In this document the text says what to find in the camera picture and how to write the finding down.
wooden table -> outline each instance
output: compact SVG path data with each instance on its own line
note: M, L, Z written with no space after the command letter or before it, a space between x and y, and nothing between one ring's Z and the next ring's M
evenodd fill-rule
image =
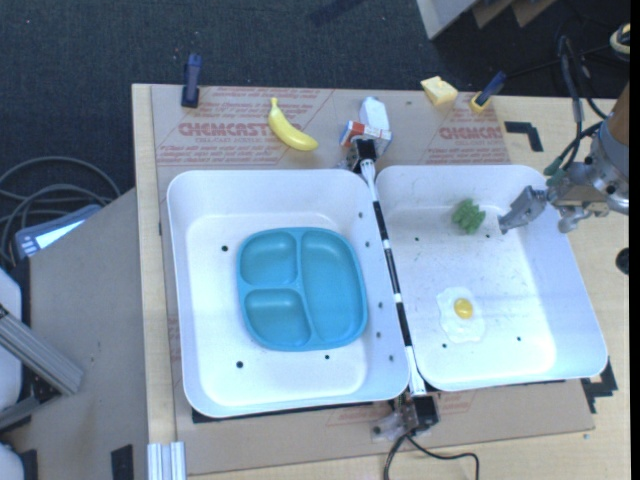
M177 439L169 357L159 204L156 179L151 86L134 85L133 117L140 260L142 270L148 431L151 443ZM613 101L598 102L604 110ZM522 135L505 133L512 163L542 170L568 143L575 131L571 103L561 98L498 96L493 106L498 120L531 122L544 140L545 151L533 153ZM605 335L618 391L598 399L595 430L588 434L553 435L438 450L473 451L481 462L481 478L622 479L631 477L629 285L615 267L615 257L628 246L629 220L619 214L581 222L570 235L576 261ZM216 479L372 479L381 478L384 455L278 466L199 476ZM470 460L437 461L420 452L399 454L393 478L472 478Z

toy sink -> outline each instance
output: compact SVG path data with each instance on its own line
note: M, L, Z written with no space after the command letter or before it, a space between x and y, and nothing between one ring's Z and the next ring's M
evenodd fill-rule
M408 338L428 386L458 391L602 371L606 347L557 213L548 208L505 235L498 228L525 186L544 186L539 173L394 166L376 184ZM486 212L473 234L451 219L468 198ZM391 400L407 388L398 296L360 176L187 171L171 182L167 203L183 383L195 410L227 418ZM316 249L322 254L309 256ZM295 262L304 254L302 267ZM301 271L320 271L324 254L337 274L307 294ZM304 313L305 298L315 317ZM331 323L336 300L347 308L344 325ZM332 332L318 332L323 325Z

blue plate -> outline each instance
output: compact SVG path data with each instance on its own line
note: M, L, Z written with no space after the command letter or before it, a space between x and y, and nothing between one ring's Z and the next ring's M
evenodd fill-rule
M267 348L341 347L367 324L358 259L342 235L327 229L251 235L238 251L237 281L246 327Z

toy fried egg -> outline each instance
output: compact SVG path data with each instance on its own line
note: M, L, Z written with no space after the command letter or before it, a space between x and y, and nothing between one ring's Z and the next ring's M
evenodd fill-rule
M440 326L453 343L480 341L485 331L482 308L470 290L451 287L436 296Z

yellow banana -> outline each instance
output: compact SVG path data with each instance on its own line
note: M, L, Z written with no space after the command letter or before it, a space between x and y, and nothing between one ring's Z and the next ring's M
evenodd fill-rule
M269 128L276 134L276 137L287 146L300 151L311 151L318 147L318 143L313 137L294 128L289 122L280 107L278 107L278 98L271 98L271 110L267 121L269 122Z

